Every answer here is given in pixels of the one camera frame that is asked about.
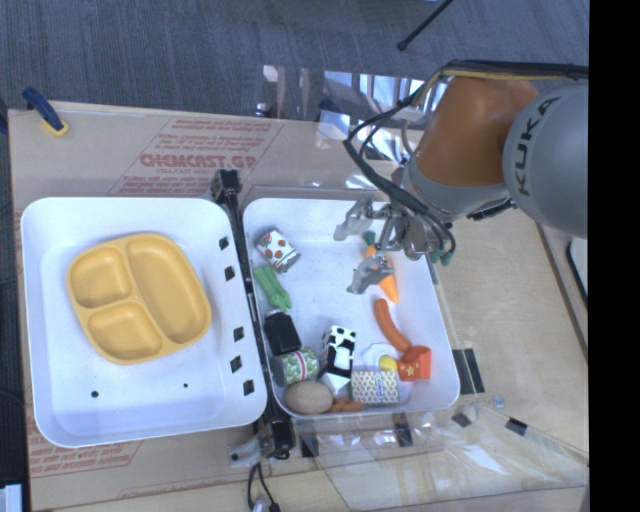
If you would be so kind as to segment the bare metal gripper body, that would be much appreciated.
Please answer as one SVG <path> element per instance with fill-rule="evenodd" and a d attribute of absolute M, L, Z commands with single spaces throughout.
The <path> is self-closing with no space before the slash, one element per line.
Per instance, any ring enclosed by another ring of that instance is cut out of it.
<path fill-rule="evenodd" d="M 451 260 L 451 233 L 433 215 L 416 214 L 391 202 L 375 212 L 375 219 L 383 222 L 376 242 L 381 252 L 403 252 L 411 260 Z"/>

